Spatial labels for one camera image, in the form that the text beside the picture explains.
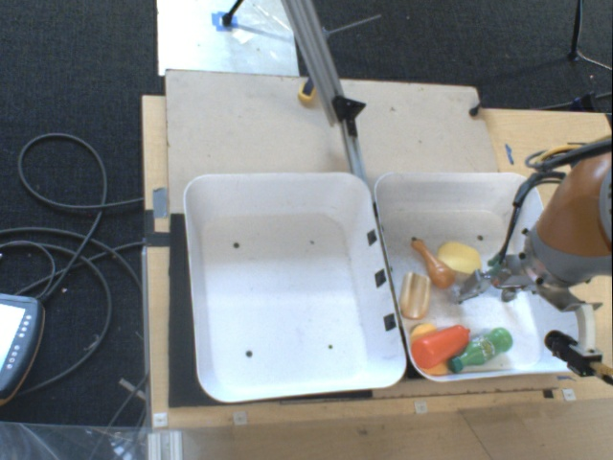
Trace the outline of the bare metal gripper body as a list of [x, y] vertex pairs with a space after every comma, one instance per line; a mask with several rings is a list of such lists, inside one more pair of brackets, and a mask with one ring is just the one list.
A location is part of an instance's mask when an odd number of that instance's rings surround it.
[[559, 311], [574, 311], [585, 302], [571, 292], [571, 287], [587, 283], [600, 274], [599, 257], [583, 257], [559, 251], [542, 257], [530, 251], [518, 255], [499, 255], [489, 262], [488, 273], [494, 286], [501, 289], [532, 291]]

